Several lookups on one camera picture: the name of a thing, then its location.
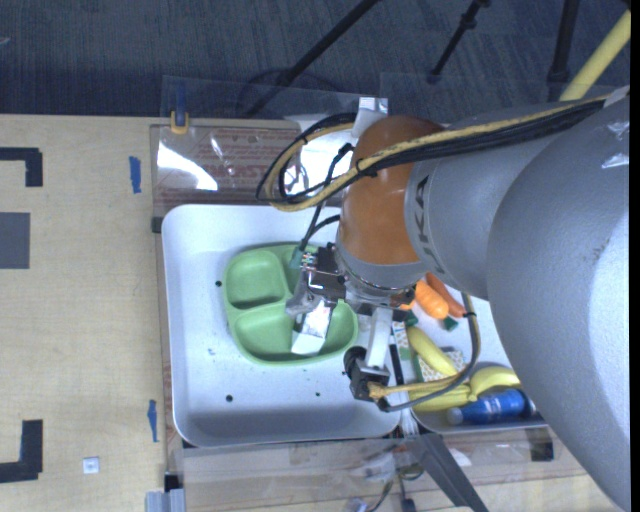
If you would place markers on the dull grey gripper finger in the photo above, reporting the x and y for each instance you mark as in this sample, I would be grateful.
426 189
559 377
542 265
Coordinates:
300 302

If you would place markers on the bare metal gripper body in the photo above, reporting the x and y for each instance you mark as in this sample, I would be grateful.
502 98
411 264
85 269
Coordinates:
327 277

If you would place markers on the white and silver packet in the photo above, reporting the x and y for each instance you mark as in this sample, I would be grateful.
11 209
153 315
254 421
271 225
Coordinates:
312 332

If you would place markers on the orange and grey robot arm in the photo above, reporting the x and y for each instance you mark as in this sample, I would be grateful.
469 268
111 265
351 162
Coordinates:
525 240

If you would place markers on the green divided plate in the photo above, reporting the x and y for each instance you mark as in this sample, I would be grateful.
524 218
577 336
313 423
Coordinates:
255 285

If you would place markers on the white and green carton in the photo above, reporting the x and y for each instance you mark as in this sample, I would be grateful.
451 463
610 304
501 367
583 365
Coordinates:
400 332

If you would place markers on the orange carrot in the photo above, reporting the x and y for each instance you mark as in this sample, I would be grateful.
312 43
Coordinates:
450 300
432 300

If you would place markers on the yellow banana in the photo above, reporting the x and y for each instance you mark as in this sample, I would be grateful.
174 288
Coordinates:
492 377
430 350

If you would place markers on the yellow and white patterned packet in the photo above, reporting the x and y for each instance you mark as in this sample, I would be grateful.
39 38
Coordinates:
454 358

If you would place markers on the blue bottle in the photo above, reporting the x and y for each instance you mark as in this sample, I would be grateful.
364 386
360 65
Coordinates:
492 407

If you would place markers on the black cylinder on white bracket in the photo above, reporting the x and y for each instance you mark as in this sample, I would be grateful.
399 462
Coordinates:
377 340

